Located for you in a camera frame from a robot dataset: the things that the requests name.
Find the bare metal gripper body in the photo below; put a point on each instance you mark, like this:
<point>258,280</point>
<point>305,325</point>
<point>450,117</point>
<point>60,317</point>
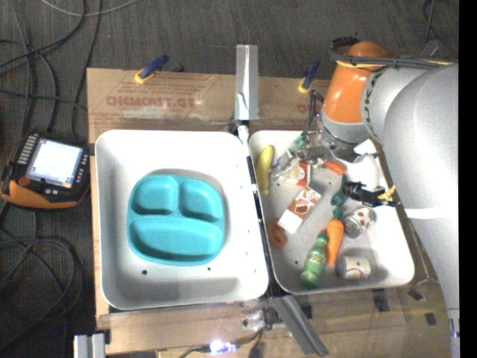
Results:
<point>316,150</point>

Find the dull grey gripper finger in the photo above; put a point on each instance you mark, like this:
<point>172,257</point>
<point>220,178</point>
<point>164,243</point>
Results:
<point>284,161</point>
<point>315,162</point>

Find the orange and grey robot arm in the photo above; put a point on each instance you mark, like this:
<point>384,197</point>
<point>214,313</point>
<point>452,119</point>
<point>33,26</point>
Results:
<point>417,132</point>

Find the red and white carton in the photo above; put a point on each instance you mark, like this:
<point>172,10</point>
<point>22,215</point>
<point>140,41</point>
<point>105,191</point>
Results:
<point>296,174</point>

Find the yellow banana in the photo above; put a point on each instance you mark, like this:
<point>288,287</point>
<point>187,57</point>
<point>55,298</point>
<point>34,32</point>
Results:
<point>264,168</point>

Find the orange sausage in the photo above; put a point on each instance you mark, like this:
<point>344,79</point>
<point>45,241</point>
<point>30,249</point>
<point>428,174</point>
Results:
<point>335,167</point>

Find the teal green toy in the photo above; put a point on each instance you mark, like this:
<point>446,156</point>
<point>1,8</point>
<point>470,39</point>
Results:
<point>338,198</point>

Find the white and brown carton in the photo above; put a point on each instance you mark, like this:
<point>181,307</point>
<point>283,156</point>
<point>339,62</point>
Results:
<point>300,209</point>

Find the can with red dots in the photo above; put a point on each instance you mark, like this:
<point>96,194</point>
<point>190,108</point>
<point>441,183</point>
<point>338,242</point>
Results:
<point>358,220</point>

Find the brown doughnut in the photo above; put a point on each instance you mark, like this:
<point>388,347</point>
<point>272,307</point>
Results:
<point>276,233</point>

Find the orange carrot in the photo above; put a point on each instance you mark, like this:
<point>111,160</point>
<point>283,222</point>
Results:
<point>334,239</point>

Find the white plastic tray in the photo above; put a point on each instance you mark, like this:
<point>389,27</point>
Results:
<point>376,237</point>
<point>179,218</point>

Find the green bottle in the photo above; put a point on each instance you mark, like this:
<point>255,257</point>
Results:
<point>315,261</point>

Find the white and orange can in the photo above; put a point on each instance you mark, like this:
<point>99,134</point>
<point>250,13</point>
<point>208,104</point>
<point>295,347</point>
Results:
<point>353,267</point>

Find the blue divided plate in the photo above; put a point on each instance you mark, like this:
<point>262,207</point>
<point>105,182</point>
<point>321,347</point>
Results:
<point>175,220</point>

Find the brown cardboard board, red print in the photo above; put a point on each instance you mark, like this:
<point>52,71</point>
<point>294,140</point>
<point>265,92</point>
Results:
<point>156,99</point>

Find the black cylinder on white bracket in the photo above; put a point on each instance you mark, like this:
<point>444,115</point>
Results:
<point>369,170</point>

